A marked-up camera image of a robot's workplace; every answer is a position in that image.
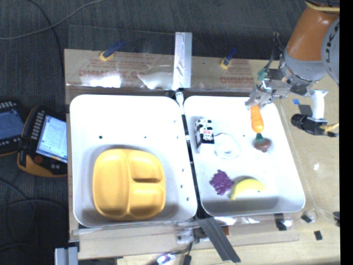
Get yellow banana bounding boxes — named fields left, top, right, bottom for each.
left=229, top=177, right=266, bottom=201

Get white plastic tray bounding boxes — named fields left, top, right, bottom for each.
left=69, top=93, right=199, bottom=228
left=183, top=95, right=306, bottom=218

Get brown cardboard board red print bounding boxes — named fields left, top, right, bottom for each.
left=63, top=48, right=318, bottom=260

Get brown doughnut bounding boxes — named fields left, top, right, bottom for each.
left=253, top=137, right=272, bottom=153

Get yellow divided plate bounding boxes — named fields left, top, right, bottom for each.
left=92, top=148, right=167, bottom=222

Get black and white carton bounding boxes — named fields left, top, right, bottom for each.
left=194, top=118, right=216, bottom=149

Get orange carrot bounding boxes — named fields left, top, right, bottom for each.
left=249, top=104, right=265, bottom=144

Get black cylinder on white bracket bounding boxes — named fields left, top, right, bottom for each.
left=290, top=89, right=329, bottom=135

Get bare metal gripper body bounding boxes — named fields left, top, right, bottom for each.
left=258, top=67, right=313, bottom=99

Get purple grapes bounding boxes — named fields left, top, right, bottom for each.
left=209, top=169, right=232, bottom=196

